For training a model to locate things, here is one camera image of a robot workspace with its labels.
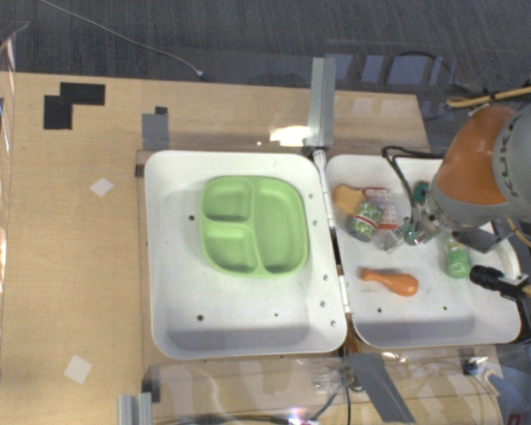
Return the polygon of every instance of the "wooden surface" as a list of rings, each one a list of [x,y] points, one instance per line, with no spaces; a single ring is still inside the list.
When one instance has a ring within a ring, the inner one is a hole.
[[[75,106],[71,131],[43,130],[43,97],[58,95],[61,81],[105,84],[105,106]],[[270,392],[272,410],[286,406],[291,391],[296,405],[322,405],[325,398],[312,395],[311,372],[296,359],[252,361],[253,377],[246,379],[238,361],[186,366],[144,351],[134,175],[142,114],[155,106],[168,108],[174,148],[278,151],[270,133],[305,126],[308,104],[305,89],[17,74],[0,425],[116,423],[118,395],[137,394],[145,368],[158,364],[171,376],[164,389],[175,392],[173,406],[154,405],[161,417],[170,407],[178,413],[178,403],[189,406],[181,400],[185,391],[197,412],[249,410],[245,383]],[[384,143],[427,146],[415,97],[338,91],[335,141],[352,152],[376,152]],[[114,185],[104,197],[89,189],[101,178]],[[83,384],[64,376],[73,355],[92,364]],[[456,406],[464,401],[456,399],[459,392],[440,373],[431,377],[442,390],[425,390],[424,401],[412,390],[413,412],[432,416],[425,402],[438,392],[452,399],[436,400],[442,416],[458,412],[460,423],[472,423]],[[403,380],[405,391],[410,379]],[[470,387],[465,392],[475,396]],[[342,424],[343,414],[339,406],[323,423]],[[366,398],[354,414],[377,421]]]

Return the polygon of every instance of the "white square marker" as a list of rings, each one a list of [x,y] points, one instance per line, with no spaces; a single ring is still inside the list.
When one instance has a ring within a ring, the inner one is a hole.
[[[106,195],[106,193],[113,187],[114,187],[114,184],[109,182],[106,178],[101,178],[100,180],[95,182],[92,186],[90,186],[90,190],[92,190],[99,197],[104,197],[104,195]]]
[[[89,375],[89,371],[92,368],[92,364],[79,356],[73,356],[71,362],[67,366],[64,375],[75,381],[76,383],[83,384]]]

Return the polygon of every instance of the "dark floor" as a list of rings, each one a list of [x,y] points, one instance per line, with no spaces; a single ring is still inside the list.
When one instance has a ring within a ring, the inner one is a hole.
[[[531,0],[46,1],[57,8],[0,0],[0,19],[29,22],[20,71],[198,80],[132,39],[212,81],[309,87],[312,58],[333,57],[338,89],[417,94],[435,148],[466,118],[445,111],[449,85],[517,88],[531,73]]]

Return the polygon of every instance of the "white tray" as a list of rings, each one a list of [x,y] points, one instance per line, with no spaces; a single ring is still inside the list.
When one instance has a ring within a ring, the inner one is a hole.
[[[399,159],[411,185],[430,182],[438,160]],[[409,215],[409,202],[396,174],[384,158],[342,155],[327,165],[332,190],[340,184],[351,187],[387,187],[392,190],[399,219]],[[499,293],[485,290],[468,279],[445,274],[442,240],[419,246],[403,244],[391,254],[381,249],[383,231],[371,243],[350,236],[348,218],[335,209],[342,267],[348,283],[350,306],[356,331],[378,348],[500,344],[519,334],[517,306]],[[492,231],[491,226],[484,229]],[[470,252],[471,263],[495,267],[508,275],[519,273],[517,256],[509,243],[488,255]],[[360,280],[363,267],[409,273],[419,280],[419,291],[400,297],[377,282]]]
[[[214,270],[199,241],[199,198],[223,175],[285,180],[301,194],[309,258],[280,278],[241,278]],[[145,167],[152,335],[176,359],[330,352],[346,320],[319,174],[287,154],[161,151]]]

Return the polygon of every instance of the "green plate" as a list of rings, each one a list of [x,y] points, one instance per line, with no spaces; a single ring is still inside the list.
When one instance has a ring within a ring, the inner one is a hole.
[[[225,274],[293,274],[309,256],[303,200],[288,182],[221,176],[206,183],[200,235],[207,261]]]

